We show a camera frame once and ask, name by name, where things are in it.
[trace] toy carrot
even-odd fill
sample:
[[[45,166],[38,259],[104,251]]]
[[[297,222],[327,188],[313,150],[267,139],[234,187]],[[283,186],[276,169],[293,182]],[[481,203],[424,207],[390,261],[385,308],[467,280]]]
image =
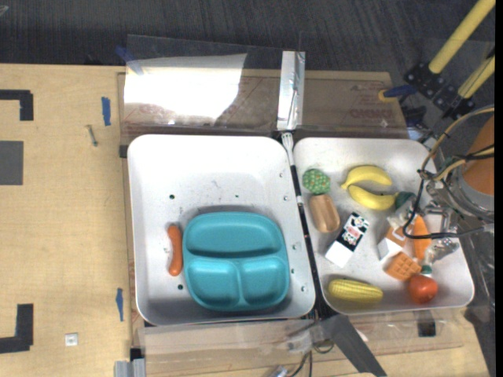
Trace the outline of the toy carrot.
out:
[[[423,217],[417,215],[416,221],[414,222],[413,235],[414,236],[425,236],[429,235],[430,232],[424,223]],[[424,252],[431,244],[431,239],[414,239],[414,255],[420,261],[424,260]]]

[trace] wooden table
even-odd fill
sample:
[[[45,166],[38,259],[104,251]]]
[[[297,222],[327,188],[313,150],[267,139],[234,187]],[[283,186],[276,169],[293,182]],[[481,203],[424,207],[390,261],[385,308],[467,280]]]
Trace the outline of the wooden table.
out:
[[[124,68],[0,64],[0,90],[30,90],[35,99],[35,119],[24,122],[18,102],[0,101],[0,141],[24,142],[23,184],[0,185],[0,338],[15,335],[18,304],[34,306],[33,346],[0,354],[0,375],[112,375],[115,361],[129,359],[120,73]],[[102,97],[111,101],[111,126],[104,125]],[[378,360],[389,375],[488,375],[472,325],[461,318],[460,331],[461,347]],[[78,333],[77,346],[65,345],[69,333]],[[317,376],[348,373],[355,370],[346,360],[314,364]]]

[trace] yellow banana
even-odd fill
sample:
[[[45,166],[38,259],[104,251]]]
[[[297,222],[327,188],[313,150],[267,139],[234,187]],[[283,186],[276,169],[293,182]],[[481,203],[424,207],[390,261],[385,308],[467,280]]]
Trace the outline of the yellow banana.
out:
[[[397,196],[396,193],[387,195],[374,194],[357,185],[350,185],[347,191],[354,201],[373,210],[387,210],[395,204]]]
[[[350,185],[359,181],[375,181],[380,185],[393,184],[393,181],[385,170],[374,165],[363,165],[351,169],[347,174],[346,181],[340,187],[347,189]]]

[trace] orange toy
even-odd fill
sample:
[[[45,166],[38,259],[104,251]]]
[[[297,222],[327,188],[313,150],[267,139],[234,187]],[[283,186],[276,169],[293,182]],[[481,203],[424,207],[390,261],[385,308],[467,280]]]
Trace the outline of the orange toy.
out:
[[[397,280],[408,280],[412,275],[420,273],[421,267],[404,252],[398,253],[386,268],[386,274]]]
[[[429,235],[430,232],[424,223],[423,217],[417,215],[416,222],[414,223],[413,235],[414,236],[423,236]],[[424,260],[424,252],[431,244],[431,239],[414,239],[414,255],[419,261]]]

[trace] orange waffle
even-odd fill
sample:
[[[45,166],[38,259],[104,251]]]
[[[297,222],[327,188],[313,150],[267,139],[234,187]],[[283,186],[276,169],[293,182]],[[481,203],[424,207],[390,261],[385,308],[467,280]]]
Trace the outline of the orange waffle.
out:
[[[421,267],[404,252],[398,253],[386,268],[386,273],[397,280],[408,280],[415,273],[420,273]]]

